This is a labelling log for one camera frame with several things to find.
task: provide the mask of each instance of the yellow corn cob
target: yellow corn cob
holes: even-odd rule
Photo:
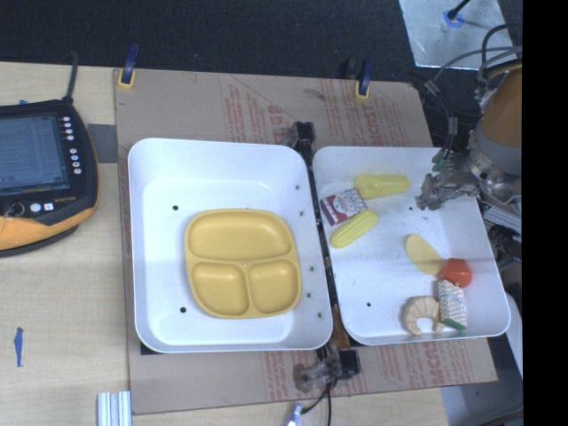
[[[349,218],[344,225],[337,229],[331,235],[329,243],[334,248],[343,248],[368,231],[378,220],[379,216],[374,210],[366,209],[361,211],[354,217]]]
[[[360,174],[355,178],[355,189],[363,199],[405,193],[412,183],[401,174]]]

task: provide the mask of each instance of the toy tomato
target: toy tomato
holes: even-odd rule
[[[440,278],[448,280],[460,288],[464,288],[471,283],[471,270],[465,260],[449,258],[444,268],[442,268]]]

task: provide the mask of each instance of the cardboard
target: cardboard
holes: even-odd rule
[[[116,82],[118,71],[114,72]],[[134,327],[127,156],[150,137],[279,144],[295,121],[313,122],[323,146],[431,146],[418,93],[405,83],[138,70],[114,87],[122,212],[130,393],[133,414],[317,398],[294,384],[315,351],[156,354]],[[361,373],[332,396],[416,390],[496,380],[486,339],[357,347]]]

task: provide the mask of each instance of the wooden table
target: wooden table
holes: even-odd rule
[[[0,106],[60,99],[70,67],[0,62]],[[86,123],[115,125],[113,69],[80,67],[74,99]],[[71,236],[0,258],[0,424],[97,423],[103,391],[129,389],[122,238],[115,163],[101,163],[100,203]],[[21,367],[14,337],[23,329]],[[290,403],[135,415],[134,425],[283,425]],[[332,424],[446,425],[439,389],[334,398]],[[327,403],[302,417],[323,425]]]

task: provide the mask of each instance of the yellow plate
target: yellow plate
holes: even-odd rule
[[[302,292],[292,232],[269,211],[199,213],[185,228],[185,262],[195,300],[216,317],[282,314],[296,306]]]

